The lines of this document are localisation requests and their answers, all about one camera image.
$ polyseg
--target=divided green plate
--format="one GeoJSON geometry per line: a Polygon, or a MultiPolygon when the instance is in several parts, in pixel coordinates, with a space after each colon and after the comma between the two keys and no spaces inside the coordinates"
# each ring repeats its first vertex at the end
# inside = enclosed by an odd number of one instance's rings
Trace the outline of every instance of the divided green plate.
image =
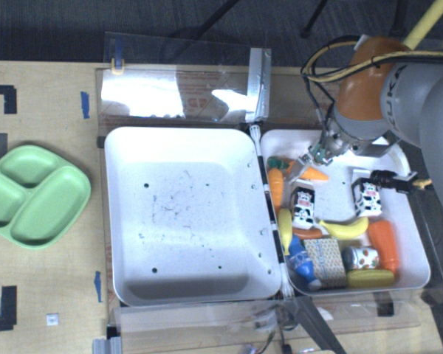
{"type": "Polygon", "coordinates": [[[0,159],[0,235],[28,249],[57,241],[89,200],[90,181],[76,166],[35,145],[0,159]]]}

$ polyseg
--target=yellow banana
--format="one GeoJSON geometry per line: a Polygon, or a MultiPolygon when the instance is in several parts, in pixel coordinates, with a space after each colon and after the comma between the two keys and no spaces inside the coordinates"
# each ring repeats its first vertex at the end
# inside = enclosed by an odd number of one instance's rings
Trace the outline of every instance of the yellow banana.
{"type": "Polygon", "coordinates": [[[281,242],[284,254],[289,255],[289,245],[292,241],[292,214],[289,209],[280,209],[278,213],[278,230],[281,234],[281,242]]]}
{"type": "Polygon", "coordinates": [[[369,219],[367,216],[364,216],[350,224],[327,223],[325,221],[319,221],[318,223],[324,226],[331,236],[337,239],[348,240],[366,232],[369,226],[369,219]]]}

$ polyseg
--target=blue bottle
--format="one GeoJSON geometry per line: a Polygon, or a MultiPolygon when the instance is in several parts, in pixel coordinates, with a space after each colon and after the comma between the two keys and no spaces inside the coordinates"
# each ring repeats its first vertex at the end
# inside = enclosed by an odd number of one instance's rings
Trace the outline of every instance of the blue bottle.
{"type": "Polygon", "coordinates": [[[296,235],[292,237],[289,253],[289,265],[307,281],[309,290],[319,290],[322,284],[314,274],[312,258],[310,258],[307,250],[302,246],[301,240],[296,235]]]}

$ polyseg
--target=transparent plastic sheet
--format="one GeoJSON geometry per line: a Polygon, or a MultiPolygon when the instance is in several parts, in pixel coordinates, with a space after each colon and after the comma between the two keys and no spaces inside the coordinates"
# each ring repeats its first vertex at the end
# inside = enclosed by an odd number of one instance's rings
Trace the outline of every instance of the transparent plastic sheet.
{"type": "MultiPolygon", "coordinates": [[[[373,330],[395,330],[420,325],[412,293],[397,293],[394,315],[378,316],[372,296],[314,300],[335,335],[373,330]]],[[[307,339],[307,332],[293,319],[283,300],[201,303],[150,308],[116,308],[112,311],[124,353],[169,353],[236,345],[263,347],[272,343],[307,339]]],[[[320,348],[311,341],[305,350],[320,348]]]]}
{"type": "Polygon", "coordinates": [[[269,113],[269,49],[106,33],[99,134],[122,125],[237,125],[269,113]]]}

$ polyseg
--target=wooden table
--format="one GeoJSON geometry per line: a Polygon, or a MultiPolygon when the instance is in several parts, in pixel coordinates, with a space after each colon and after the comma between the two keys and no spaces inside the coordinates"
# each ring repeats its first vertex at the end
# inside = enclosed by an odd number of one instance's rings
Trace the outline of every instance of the wooden table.
{"type": "MultiPolygon", "coordinates": [[[[0,85],[18,92],[18,113],[4,114],[0,96],[0,133],[8,149],[35,144],[77,165],[92,183],[86,208],[71,229],[42,250],[23,249],[0,236],[1,287],[18,289],[17,325],[0,332],[0,353],[90,353],[92,341],[106,336],[109,320],[100,150],[97,148],[95,71],[98,63],[36,63],[0,61],[0,85]],[[81,92],[89,95],[89,118],[81,108],[81,92]],[[95,289],[102,274],[102,296],[95,289]],[[59,324],[47,326],[47,314],[58,313],[59,324]]],[[[272,98],[295,105],[304,93],[298,69],[272,70],[272,98]]],[[[430,308],[414,297],[419,324],[397,330],[339,334],[348,353],[443,353],[430,308]]],[[[310,338],[289,341],[294,350],[317,348],[310,338]]],[[[190,353],[238,353],[240,345],[189,350],[190,353]]],[[[266,353],[279,353],[278,344],[266,353]]]]}

